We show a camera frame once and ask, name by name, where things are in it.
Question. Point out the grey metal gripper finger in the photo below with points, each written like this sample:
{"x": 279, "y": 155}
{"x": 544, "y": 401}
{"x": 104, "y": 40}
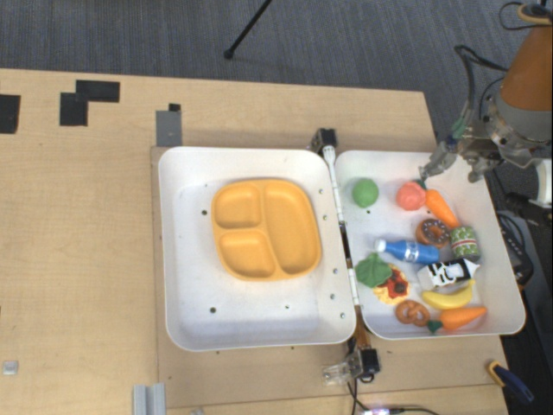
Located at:
{"x": 480, "y": 169}
{"x": 440, "y": 158}

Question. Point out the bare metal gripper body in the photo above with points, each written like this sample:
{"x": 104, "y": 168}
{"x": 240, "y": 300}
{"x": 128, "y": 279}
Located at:
{"x": 514, "y": 149}

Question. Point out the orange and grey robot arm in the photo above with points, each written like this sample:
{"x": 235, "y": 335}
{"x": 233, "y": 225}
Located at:
{"x": 531, "y": 72}

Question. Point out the pink lumpy toy food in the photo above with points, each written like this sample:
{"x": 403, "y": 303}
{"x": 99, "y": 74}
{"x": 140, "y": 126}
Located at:
{"x": 410, "y": 196}

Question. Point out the orange carrot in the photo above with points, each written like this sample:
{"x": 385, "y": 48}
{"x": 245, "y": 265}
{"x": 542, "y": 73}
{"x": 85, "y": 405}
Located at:
{"x": 460, "y": 318}
{"x": 440, "y": 208}

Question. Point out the brown doughnut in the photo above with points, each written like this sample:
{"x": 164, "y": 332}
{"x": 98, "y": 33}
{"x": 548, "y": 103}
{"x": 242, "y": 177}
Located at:
{"x": 425, "y": 231}

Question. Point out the green patterned can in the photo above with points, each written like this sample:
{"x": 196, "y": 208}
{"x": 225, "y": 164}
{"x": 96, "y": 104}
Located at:
{"x": 464, "y": 242}

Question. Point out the green ball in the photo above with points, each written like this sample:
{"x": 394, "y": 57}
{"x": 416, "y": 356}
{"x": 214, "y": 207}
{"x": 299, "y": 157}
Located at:
{"x": 365, "y": 193}

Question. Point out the blue bottle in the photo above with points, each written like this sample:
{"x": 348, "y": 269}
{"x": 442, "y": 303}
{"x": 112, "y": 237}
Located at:
{"x": 415, "y": 252}

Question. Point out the black and white milk carton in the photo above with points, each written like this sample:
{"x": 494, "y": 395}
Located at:
{"x": 447, "y": 272}

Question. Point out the thin black and white rod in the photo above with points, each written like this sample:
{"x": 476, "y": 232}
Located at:
{"x": 337, "y": 197}

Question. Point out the white plastic tray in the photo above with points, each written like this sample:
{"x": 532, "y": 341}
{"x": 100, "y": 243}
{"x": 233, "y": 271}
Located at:
{"x": 497, "y": 292}
{"x": 259, "y": 314}

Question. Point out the green lettuce leaf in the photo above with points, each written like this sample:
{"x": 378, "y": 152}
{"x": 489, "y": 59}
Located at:
{"x": 370, "y": 270}

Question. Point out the yellow banana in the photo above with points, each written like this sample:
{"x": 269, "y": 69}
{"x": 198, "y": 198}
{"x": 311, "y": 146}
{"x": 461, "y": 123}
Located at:
{"x": 449, "y": 299}

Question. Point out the yellow spaghetti with red sauce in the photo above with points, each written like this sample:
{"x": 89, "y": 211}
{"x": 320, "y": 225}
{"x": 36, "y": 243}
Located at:
{"x": 395, "y": 290}

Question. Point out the brown pretzel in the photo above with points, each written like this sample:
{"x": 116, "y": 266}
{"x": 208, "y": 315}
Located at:
{"x": 412, "y": 313}

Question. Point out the orange divided plate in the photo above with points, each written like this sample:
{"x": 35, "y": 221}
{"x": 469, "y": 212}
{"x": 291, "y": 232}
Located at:
{"x": 285, "y": 227}

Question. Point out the black tripod leg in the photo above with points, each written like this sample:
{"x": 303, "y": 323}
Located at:
{"x": 259, "y": 15}

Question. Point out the small grey square block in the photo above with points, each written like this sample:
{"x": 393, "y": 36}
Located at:
{"x": 10, "y": 367}

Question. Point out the black cylinder on white bracket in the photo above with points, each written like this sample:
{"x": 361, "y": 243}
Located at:
{"x": 543, "y": 180}

